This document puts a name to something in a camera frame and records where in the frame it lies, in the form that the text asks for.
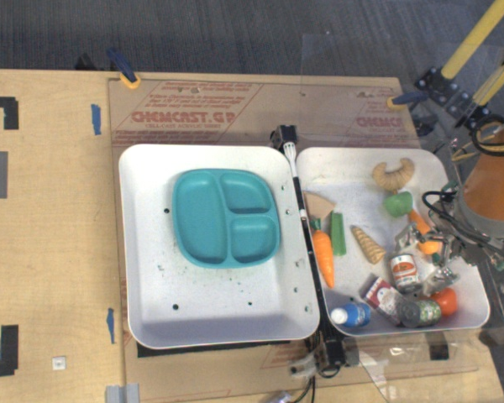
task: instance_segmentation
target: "orange carrot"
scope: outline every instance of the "orange carrot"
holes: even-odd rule
[[[317,229],[312,235],[313,251],[316,254],[319,270],[327,282],[328,288],[334,287],[334,254],[330,237]]]
[[[417,224],[417,230],[422,235],[431,231],[428,223],[425,222],[414,209],[409,212],[409,222],[415,222]],[[418,248],[427,255],[435,254],[440,249],[440,242],[436,242],[434,240],[428,240],[426,243],[418,242]]]

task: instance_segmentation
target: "yellow pole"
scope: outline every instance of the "yellow pole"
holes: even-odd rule
[[[472,100],[479,106],[485,106],[504,85],[504,65],[496,69],[491,76],[478,88]]]
[[[496,27],[504,16],[504,0],[495,0],[475,25],[459,48],[443,66],[441,75],[445,79],[454,79],[469,58]]]

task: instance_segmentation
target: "table top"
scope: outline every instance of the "table top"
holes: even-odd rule
[[[301,81],[298,76],[139,75]],[[1,402],[20,396],[23,401],[103,402],[108,385],[127,383],[108,100],[108,81],[117,78],[105,71],[0,70],[0,97],[15,97],[19,103],[18,129],[4,129],[0,108],[0,151],[8,153],[7,198],[0,198],[0,333],[2,326],[18,326],[18,366],[14,375],[0,377]],[[350,78],[324,82],[351,85]],[[367,80],[359,79],[360,85],[363,82]],[[101,109],[100,135],[94,135],[92,104]],[[435,370],[425,378],[392,380],[381,392],[370,381],[329,386],[322,379],[316,398],[375,402],[388,395],[391,401],[408,401],[410,395],[414,401],[432,401],[440,387],[445,401],[504,401],[489,349],[474,337],[457,349],[462,359],[452,374]],[[241,353],[244,359],[247,353]],[[180,359],[174,360],[178,365]],[[239,372],[235,375],[238,382],[247,380]],[[178,400],[187,399],[182,387]],[[294,395],[299,387],[295,385]],[[268,395],[221,391],[190,400],[253,402]],[[163,396],[149,401],[173,400]]]

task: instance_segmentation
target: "dark gray can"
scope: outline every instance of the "dark gray can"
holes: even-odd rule
[[[435,300],[406,301],[399,307],[399,316],[405,327],[430,327],[440,321],[440,306]]]

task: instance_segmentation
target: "teal divided plate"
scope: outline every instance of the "teal divided plate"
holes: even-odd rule
[[[244,170],[190,170],[172,192],[177,243],[195,265],[231,269],[264,263],[280,246],[275,200]]]

